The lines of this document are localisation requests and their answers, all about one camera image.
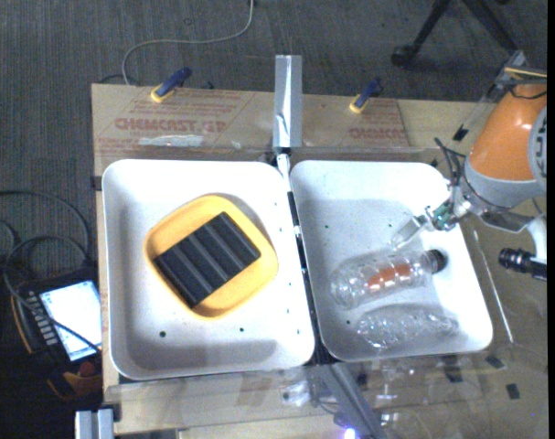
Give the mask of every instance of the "table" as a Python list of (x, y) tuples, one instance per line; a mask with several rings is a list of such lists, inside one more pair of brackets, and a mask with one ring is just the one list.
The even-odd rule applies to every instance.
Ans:
[[(153, 156), (154, 152), (163, 154), (163, 157), (168, 157), (170, 153), (177, 155), (179, 150), (176, 147), (173, 150), (154, 149), (153, 144), (144, 144), (145, 148), (142, 148), (137, 145), (137, 135), (134, 137), (134, 146), (130, 149), (122, 140), (124, 136), (116, 140), (118, 143), (114, 148), (111, 148), (112, 144), (107, 149), (100, 147), (101, 134), (108, 133), (106, 127), (114, 125), (116, 119), (120, 118), (119, 111), (127, 109), (129, 112), (129, 100), (135, 101), (135, 114), (149, 115), (145, 113), (148, 111), (146, 104), (141, 107), (136, 102), (144, 99), (144, 91), (135, 87), (93, 85), (97, 184), (104, 168), (127, 154), (130, 157), (159, 157)], [(221, 99), (221, 102), (238, 104), (240, 117), (246, 117), (247, 113), (256, 115), (258, 124), (269, 122), (267, 118), (271, 119), (270, 93), (197, 90), (189, 93), (195, 97), (209, 97), (212, 94), (218, 96), (217, 99)], [(304, 106), (310, 106), (309, 113), (304, 111), (304, 131), (306, 125), (312, 126), (310, 137), (313, 145), (321, 146), (333, 142), (337, 146), (356, 148), (361, 143), (364, 145), (370, 132), (371, 140), (374, 138), (375, 141), (368, 147), (375, 151), (379, 149), (379, 152), (382, 148), (387, 151), (407, 151), (410, 155), (419, 155), (422, 152), (434, 155), (438, 153), (437, 150), (432, 150), (435, 147), (433, 138), (439, 137), (448, 146), (465, 153), (474, 143), (479, 125), (483, 124), (492, 109), (491, 105), (472, 102), (373, 100), (371, 107), (374, 113), (370, 122), (373, 125), (386, 123), (383, 130), (392, 134), (385, 138), (385, 135), (372, 134), (372, 125), (360, 127), (361, 129), (355, 125), (348, 126), (345, 122), (354, 122), (344, 120), (348, 119), (346, 110), (349, 103), (350, 98), (345, 97), (304, 96)], [(197, 110), (193, 110), (192, 106), (190, 115), (193, 122), (198, 119), (209, 122), (210, 115), (215, 115), (218, 119), (218, 111), (213, 112), (218, 109), (217, 104), (200, 104), (205, 111), (198, 117)], [(377, 107), (384, 112), (384, 116), (377, 118)], [(352, 132), (356, 138), (340, 132), (330, 132), (326, 137), (317, 135), (319, 128), (316, 125), (323, 119), (320, 117), (321, 110), (338, 112), (343, 119), (343, 130), (347, 128), (345, 132), (348, 133), (354, 129)], [(233, 116), (230, 121), (234, 122), (238, 117)], [(469, 128), (469, 134), (462, 142), (450, 142), (463, 123)], [(230, 139), (222, 135), (229, 131), (226, 122), (224, 130), (214, 131), (214, 125), (219, 124), (207, 123), (204, 131), (210, 129), (213, 134), (212, 142), (216, 142), (214, 146), (219, 149), (222, 157), (227, 154), (227, 148), (234, 146), (234, 142), (231, 144)], [(194, 129), (194, 132), (202, 133), (203, 130)], [(268, 132), (254, 133), (257, 134), (254, 141), (258, 142), (259, 149), (266, 146)], [(246, 155), (249, 149), (245, 147), (240, 152)], [(327, 405), (317, 405), (305, 397), (307, 392), (304, 392), (304, 388), (307, 387), (307, 379), (312, 377), (312, 367), (143, 382), (122, 380), (109, 356), (106, 251), (100, 190), (96, 192), (96, 200), (103, 318), (103, 390), (105, 404), (114, 407), (116, 435), (174, 430), (184, 431), (181, 437), (226, 437), (229, 434), (236, 435), (236, 431), (239, 431), (239, 437), (246, 437), (248, 431), (253, 437), (261, 428), (264, 437), (281, 437), (279, 431), (283, 431), (283, 428), (295, 428), (300, 432), (322, 431), (323, 434), (332, 434), (331, 437), (340, 437), (340, 428), (332, 421)], [(530, 205), (523, 204), (519, 212), (528, 214), (532, 210)], [(431, 357), (393, 360), (351, 368), (356, 369), (358, 379), (364, 381), (364, 396), (369, 404), (386, 412), (387, 418), (383, 419), (387, 423), (395, 422), (399, 429), (414, 428), (411, 432), (416, 431), (422, 437), (426, 434), (442, 437), (446, 428), (454, 431), (470, 431), (472, 428), (477, 433), (488, 431), (487, 436), (497, 437), (501, 428), (507, 431), (507, 436), (511, 436), (512, 427), (519, 432), (513, 436), (526, 437), (523, 434), (529, 434), (527, 437), (532, 437), (530, 433), (543, 430), (547, 427), (548, 420), (546, 287), (526, 275), (508, 273), (496, 263), (498, 252), (503, 247), (530, 250), (532, 243), (527, 233), (508, 234), (489, 229), (475, 221), (474, 217), (471, 221), (465, 235), (469, 245), (475, 246), (473, 261), (475, 268), (482, 273), (479, 274), (479, 280), (483, 282), (483, 291), (490, 296), (487, 304), (491, 316), (494, 315), (496, 333), (490, 349), (452, 359)], [(524, 311), (527, 319), (523, 317), (520, 320), (517, 311)], [(512, 322), (501, 317), (503, 312), (508, 316), (512, 315)], [(528, 412), (533, 414), (529, 420)], [(275, 431), (274, 435), (268, 433), (271, 430)]]

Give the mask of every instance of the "dark floor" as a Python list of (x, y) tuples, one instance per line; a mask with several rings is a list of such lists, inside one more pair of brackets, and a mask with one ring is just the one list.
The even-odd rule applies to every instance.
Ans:
[[(274, 57), (301, 55), (304, 92), (354, 95), (380, 77), (384, 97), (475, 102), (507, 61), (460, 0), (454, 0), (407, 67), (393, 50), (415, 38), (434, 0), (255, 0), (241, 36), (207, 44), (152, 44), (134, 51), (131, 83), (156, 85), (189, 66), (187, 87), (272, 91)], [(546, 70), (548, 0), (486, 0), (530, 66)], [(0, 190), (65, 200), (90, 226), (91, 84), (121, 83), (135, 44), (210, 40), (241, 31), (248, 0), (0, 0)], [(0, 220), (21, 241), (52, 235), (83, 245), (80, 222), (56, 200), (0, 198)], [(0, 262), (12, 244), (0, 222)], [(71, 243), (50, 239), (28, 256), (36, 277), (79, 264)], [(26, 353), (0, 286), (0, 437), (73, 437), (73, 412), (100, 399), (62, 402)]]

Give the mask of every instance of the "white plastic tray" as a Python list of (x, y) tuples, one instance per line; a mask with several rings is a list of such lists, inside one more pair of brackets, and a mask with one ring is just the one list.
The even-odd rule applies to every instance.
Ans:
[(388, 247), (403, 223), (437, 208), (448, 197), (442, 175), (420, 163), (303, 161), (292, 170), (292, 188), (304, 236), (315, 311), (324, 344), (344, 361), (371, 360), (371, 346), (354, 331), (370, 309), (396, 303), (440, 305), (455, 316), (460, 333), (436, 344), (383, 351), (380, 358), (472, 352), (491, 341), (493, 328), (475, 270), (459, 229), (424, 231), (412, 244), (439, 249), (448, 265), (432, 286), (412, 288), (356, 309), (339, 308), (329, 294), (329, 275), (344, 260)]
[[(314, 352), (304, 280), (283, 178), (263, 163), (125, 159), (102, 178), (111, 356), (132, 380), (288, 369)], [(230, 198), (269, 238), (275, 279), (218, 320), (198, 320), (147, 267), (143, 241), (194, 198)]]

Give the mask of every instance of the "white cable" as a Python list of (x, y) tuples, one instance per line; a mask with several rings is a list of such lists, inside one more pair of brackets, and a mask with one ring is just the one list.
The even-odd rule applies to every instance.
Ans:
[(237, 32), (235, 34), (232, 34), (230, 36), (217, 37), (217, 38), (213, 38), (213, 39), (204, 39), (204, 40), (154, 39), (154, 40), (148, 40), (148, 41), (145, 41), (145, 42), (141, 42), (141, 43), (131, 47), (129, 50), (127, 50), (127, 53), (124, 54), (123, 64), (121, 66), (121, 71), (123, 73), (124, 83), (127, 84), (127, 85), (130, 84), (129, 79), (127, 78), (127, 71), (126, 71), (126, 68), (125, 68), (127, 59), (138, 48), (142, 48), (142, 47), (149, 46), (149, 45), (152, 45), (152, 44), (213, 44), (215, 42), (224, 42), (225, 40), (234, 39), (238, 36), (243, 35), (247, 31), (247, 29), (249, 29), (249, 27), (251, 26), (253, 8), (254, 8), (254, 0), (250, 0), (249, 20), (247, 21), (247, 24), (239, 32)]

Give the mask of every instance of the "plastic bottle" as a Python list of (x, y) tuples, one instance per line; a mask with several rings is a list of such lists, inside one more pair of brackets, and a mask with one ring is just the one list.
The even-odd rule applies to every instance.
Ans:
[(440, 251), (378, 253), (340, 265), (331, 276), (330, 292), (345, 309), (379, 299), (402, 289), (426, 284), (447, 264)]
[(457, 320), (446, 316), (439, 305), (385, 305), (365, 313), (357, 333), (377, 352), (451, 337), (458, 333)]

